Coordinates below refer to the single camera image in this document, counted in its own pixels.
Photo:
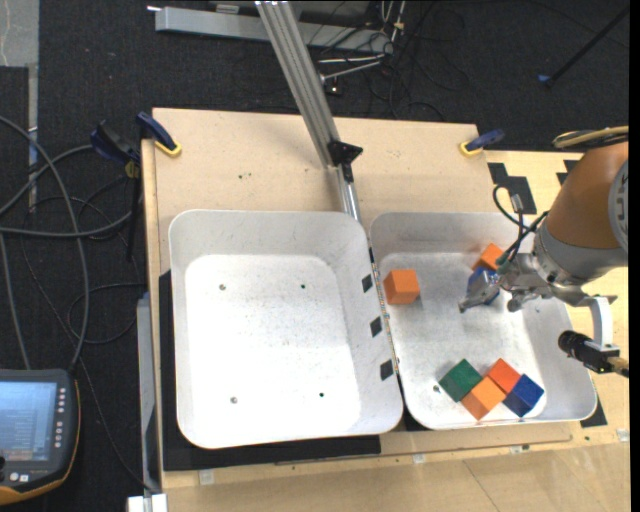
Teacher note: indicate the pale wood board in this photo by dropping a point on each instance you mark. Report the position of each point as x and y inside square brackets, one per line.
[260, 165]

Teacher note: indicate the black cylinder on white bracket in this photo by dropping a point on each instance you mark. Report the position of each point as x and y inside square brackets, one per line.
[585, 347]

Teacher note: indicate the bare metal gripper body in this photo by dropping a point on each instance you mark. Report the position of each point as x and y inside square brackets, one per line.
[529, 274]

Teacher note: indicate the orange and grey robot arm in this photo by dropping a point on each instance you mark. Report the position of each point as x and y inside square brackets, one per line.
[585, 210]

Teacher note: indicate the blue cube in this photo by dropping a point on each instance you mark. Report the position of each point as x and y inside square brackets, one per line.
[496, 298]
[524, 395]

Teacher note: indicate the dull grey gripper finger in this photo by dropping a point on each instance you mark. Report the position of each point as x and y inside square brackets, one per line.
[477, 292]
[520, 301]

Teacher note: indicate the white plastic tray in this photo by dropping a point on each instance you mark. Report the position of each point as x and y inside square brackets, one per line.
[270, 340]
[440, 330]

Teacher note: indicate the orange cube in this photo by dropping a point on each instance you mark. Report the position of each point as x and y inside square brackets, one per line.
[401, 286]
[482, 397]
[489, 256]
[504, 374]

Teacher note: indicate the green cube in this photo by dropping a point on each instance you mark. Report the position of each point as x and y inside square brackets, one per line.
[459, 380]

